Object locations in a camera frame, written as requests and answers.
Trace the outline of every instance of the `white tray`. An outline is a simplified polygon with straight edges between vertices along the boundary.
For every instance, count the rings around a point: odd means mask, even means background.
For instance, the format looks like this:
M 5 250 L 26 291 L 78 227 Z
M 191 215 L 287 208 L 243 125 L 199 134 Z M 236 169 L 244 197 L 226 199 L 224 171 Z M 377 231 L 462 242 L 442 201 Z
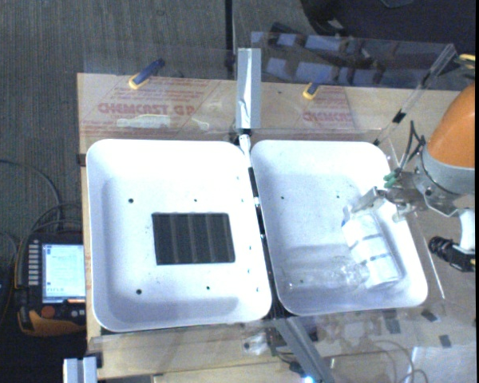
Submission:
M 373 186 L 389 165 L 376 146 L 360 142 L 263 140 L 251 151 L 277 295 L 297 315 L 417 306 L 427 283 L 406 221 L 384 203 L 375 213 L 402 271 L 389 288 L 330 288 L 320 270 L 348 256 L 342 210 Z M 305 282 L 295 282 L 297 274 Z
M 271 307 L 243 153 L 225 142 L 101 140 L 87 153 L 93 310 L 114 332 L 249 322 Z M 233 263 L 157 265 L 152 213 L 225 213 Z

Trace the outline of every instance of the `device screen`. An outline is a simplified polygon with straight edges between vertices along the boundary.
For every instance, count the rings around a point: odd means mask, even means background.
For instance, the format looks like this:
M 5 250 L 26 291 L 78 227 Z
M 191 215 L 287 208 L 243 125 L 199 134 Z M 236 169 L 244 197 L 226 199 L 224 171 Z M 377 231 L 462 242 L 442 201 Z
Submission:
M 85 298 L 85 262 L 81 244 L 43 244 L 44 303 Z

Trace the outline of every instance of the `plastic bottle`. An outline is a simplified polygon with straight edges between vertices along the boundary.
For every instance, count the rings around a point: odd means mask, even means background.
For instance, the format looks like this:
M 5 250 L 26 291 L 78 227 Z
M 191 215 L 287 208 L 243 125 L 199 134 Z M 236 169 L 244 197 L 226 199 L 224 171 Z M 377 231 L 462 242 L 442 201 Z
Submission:
M 345 255 L 336 255 L 326 262 L 317 260 L 306 265 L 286 262 L 283 271 L 286 286 L 291 291 L 310 288 L 351 291 L 369 278 L 365 265 L 358 264 Z
M 401 280 L 402 272 L 373 214 L 351 215 L 343 223 L 342 233 L 353 260 L 369 271 L 367 289 L 391 286 Z

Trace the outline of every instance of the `metal bracket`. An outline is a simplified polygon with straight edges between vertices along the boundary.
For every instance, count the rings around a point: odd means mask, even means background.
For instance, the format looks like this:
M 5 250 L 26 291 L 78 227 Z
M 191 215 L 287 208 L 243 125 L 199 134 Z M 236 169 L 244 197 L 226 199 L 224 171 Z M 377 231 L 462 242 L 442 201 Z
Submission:
M 335 383 L 330 369 L 321 358 L 299 318 L 274 319 L 272 322 L 308 376 L 316 382 Z
M 83 359 L 64 359 L 64 383 L 97 383 L 97 359 L 94 356 Z
M 238 49 L 236 131 L 261 127 L 261 49 Z
M 366 210 L 367 208 L 376 209 L 381 203 L 383 203 L 384 197 L 385 192 L 383 190 L 378 190 L 378 188 L 374 186 L 365 195 L 358 199 L 351 208 L 351 213 L 357 213 L 361 210 Z

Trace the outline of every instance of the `metal post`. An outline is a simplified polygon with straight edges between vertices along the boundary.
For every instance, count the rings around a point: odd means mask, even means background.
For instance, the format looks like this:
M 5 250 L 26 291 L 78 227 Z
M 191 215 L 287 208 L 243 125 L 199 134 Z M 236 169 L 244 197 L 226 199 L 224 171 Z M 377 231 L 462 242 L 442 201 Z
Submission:
M 64 383 L 97 383 L 96 358 L 64 359 L 62 373 Z
M 275 319 L 273 323 L 308 376 L 322 383 L 335 382 L 299 318 Z
M 261 127 L 261 50 L 238 49 L 236 131 Z

